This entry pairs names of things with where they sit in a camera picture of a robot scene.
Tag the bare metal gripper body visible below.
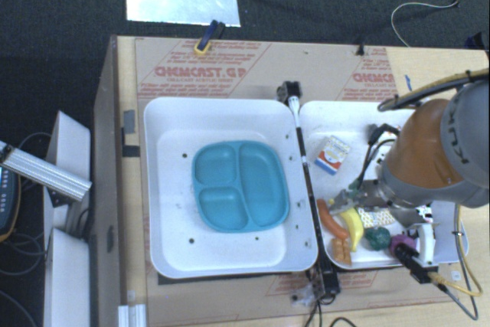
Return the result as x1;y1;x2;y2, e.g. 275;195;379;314
352;179;396;210

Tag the orange sausage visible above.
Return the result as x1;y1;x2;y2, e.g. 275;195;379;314
316;198;351;240

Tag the white packet with yellow dots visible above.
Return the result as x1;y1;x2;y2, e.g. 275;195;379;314
357;206;397;229

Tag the yellow banana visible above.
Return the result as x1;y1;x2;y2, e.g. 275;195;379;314
339;207;365;253

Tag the white blue orange carton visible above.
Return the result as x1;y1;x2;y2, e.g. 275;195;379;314
314;135;352;176

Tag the orange biscuit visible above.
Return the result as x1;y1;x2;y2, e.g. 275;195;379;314
331;237;353;267

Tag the green broccoli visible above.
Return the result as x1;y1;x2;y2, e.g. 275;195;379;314
363;226;393;252

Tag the black and white carton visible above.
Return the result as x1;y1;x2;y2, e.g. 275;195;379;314
414;204;434;224

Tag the thin black and white rod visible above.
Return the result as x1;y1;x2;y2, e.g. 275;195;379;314
289;96;331;280

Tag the white plastic tray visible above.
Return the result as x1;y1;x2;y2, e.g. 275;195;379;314
299;100;470;272
143;96;320;280

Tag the blue divided plate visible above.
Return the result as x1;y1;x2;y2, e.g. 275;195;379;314
191;140;291;234

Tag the brown cardboard board red print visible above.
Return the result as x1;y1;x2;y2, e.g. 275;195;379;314
134;37;490;319

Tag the black cylinder on white bracket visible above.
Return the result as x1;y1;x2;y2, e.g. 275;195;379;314
394;222;438;285

